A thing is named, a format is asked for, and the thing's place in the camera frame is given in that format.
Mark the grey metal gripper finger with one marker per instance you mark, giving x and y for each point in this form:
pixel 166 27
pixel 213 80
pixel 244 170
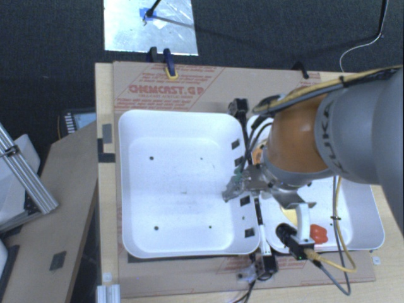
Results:
pixel 241 192
pixel 228 195

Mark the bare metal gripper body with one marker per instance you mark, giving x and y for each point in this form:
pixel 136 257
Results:
pixel 284 196

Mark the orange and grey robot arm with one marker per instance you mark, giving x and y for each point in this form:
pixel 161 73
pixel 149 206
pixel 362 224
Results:
pixel 353 131

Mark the yellow divided plate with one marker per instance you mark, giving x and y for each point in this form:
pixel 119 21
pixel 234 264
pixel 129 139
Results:
pixel 289 216

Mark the thin black and white rod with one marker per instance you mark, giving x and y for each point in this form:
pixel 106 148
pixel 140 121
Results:
pixel 259 215

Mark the orange rounded item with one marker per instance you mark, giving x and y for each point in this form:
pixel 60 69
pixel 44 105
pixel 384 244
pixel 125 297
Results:
pixel 258 154

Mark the white plastic tray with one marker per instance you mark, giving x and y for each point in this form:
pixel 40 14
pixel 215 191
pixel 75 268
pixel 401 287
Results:
pixel 180 185
pixel 360 219

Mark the red toy pepper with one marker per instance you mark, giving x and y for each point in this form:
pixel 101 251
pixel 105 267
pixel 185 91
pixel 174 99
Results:
pixel 318 234

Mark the brown cardboard board red print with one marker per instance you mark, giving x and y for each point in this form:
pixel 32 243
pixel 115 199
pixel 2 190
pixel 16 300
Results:
pixel 208 84

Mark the black cylinder on white bracket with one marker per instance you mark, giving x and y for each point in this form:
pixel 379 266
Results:
pixel 303 226

